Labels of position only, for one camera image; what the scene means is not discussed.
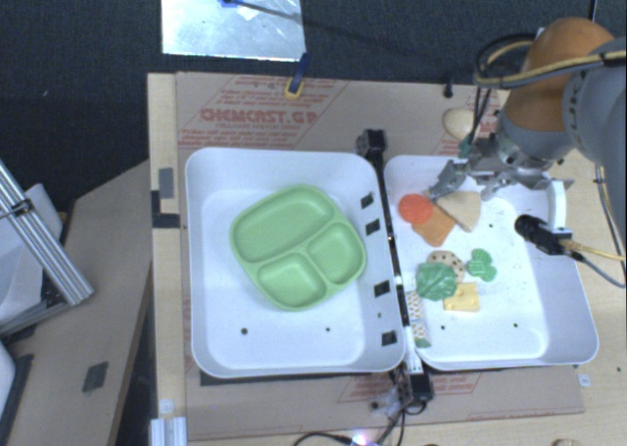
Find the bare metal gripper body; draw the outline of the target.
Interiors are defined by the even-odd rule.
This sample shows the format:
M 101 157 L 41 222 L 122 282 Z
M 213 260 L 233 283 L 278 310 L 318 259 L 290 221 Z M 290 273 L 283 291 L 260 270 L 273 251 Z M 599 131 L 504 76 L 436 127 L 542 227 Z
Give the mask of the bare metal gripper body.
M 507 135 L 474 139 L 467 147 L 467 173 L 481 186 L 481 178 L 493 173 L 507 173 L 510 185 L 545 189 L 552 179 L 548 169 L 561 161 L 573 146 L 561 139 L 533 139 L 531 153 Z

